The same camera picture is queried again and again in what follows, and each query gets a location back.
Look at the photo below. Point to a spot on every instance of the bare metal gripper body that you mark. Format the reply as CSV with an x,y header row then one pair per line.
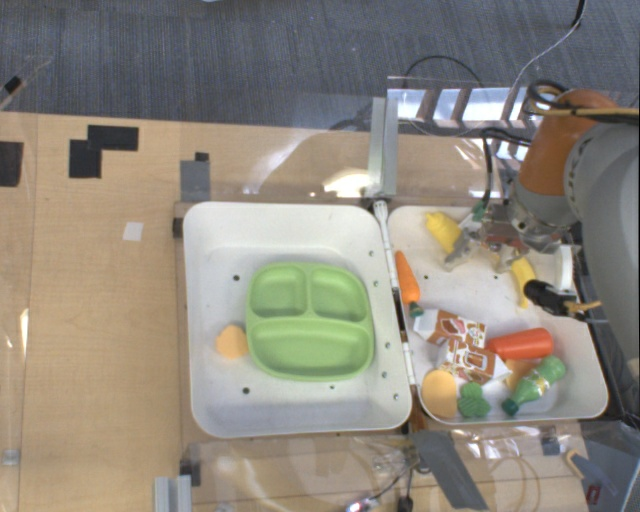
x,y
520,231

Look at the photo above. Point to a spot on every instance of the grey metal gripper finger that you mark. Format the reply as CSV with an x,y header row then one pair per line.
x,y
459,252
507,259

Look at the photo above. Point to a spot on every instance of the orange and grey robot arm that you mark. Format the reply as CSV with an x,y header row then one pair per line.
x,y
600,165

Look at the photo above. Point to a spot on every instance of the yellow banana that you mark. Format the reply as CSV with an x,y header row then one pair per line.
x,y
523,272

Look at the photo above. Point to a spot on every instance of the white plastic tray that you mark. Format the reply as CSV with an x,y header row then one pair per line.
x,y
475,295
220,390

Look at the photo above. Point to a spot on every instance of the orange carrot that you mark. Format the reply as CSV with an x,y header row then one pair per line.
x,y
407,280

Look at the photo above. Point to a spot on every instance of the thin black and white rod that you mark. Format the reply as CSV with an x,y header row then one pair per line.
x,y
388,250

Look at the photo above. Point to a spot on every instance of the brown and white carton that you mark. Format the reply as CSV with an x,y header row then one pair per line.
x,y
452,327
475,362

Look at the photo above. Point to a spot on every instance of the orange bottle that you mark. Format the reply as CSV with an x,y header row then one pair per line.
x,y
522,344

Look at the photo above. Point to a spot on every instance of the orange pizza slice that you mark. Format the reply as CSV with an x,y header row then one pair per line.
x,y
517,371

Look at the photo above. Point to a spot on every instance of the green bottle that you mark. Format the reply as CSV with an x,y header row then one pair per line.
x,y
535,384

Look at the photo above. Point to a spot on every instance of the large orange round biscuit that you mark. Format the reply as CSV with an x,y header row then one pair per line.
x,y
440,394

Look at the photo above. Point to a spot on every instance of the green broccoli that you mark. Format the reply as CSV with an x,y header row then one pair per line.
x,y
473,401

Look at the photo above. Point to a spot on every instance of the green divided plate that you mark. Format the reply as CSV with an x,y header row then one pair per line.
x,y
310,345

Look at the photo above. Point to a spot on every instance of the small orange round biscuit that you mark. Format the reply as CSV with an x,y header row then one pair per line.
x,y
232,342

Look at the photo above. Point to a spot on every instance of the black cylinder on white bracket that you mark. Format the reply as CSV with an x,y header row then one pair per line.
x,y
542,294

